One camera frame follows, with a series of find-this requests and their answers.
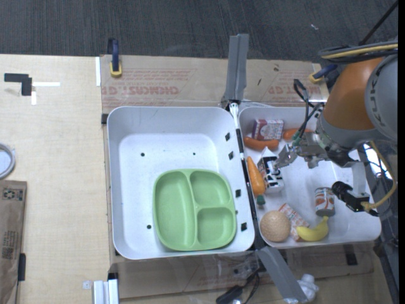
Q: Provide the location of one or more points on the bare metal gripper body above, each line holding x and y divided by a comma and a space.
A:
311, 149

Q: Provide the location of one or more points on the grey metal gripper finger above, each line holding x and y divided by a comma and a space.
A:
291, 157
281, 158

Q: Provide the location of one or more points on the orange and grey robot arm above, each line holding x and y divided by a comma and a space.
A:
351, 106

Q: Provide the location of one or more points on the small orange carrot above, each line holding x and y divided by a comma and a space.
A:
289, 134

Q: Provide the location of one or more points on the white and black carton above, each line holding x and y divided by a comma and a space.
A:
273, 182

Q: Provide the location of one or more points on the orange sausage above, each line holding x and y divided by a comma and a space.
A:
261, 143

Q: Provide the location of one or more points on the white plastic tray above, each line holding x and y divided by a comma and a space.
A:
303, 182
171, 147

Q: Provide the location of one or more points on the orange carrot with green end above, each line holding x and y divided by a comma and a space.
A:
255, 177

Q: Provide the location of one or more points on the pink and white carton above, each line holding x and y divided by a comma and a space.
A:
268, 129

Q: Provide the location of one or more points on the orange and white can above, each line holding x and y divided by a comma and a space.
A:
324, 203

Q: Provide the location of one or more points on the orange and white packet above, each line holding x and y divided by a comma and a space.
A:
292, 215

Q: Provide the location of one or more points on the tan round bread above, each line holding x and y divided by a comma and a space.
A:
275, 226

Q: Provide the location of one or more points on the yellow banana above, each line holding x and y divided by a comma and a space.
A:
313, 233

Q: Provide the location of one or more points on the brown cardboard board red print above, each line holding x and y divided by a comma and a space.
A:
190, 81

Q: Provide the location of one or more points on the green divided plate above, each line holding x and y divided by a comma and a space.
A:
172, 211

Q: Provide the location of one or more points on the white crumpled tissue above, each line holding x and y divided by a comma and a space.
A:
308, 287

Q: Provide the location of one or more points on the brown paper bag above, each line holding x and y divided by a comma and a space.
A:
11, 233

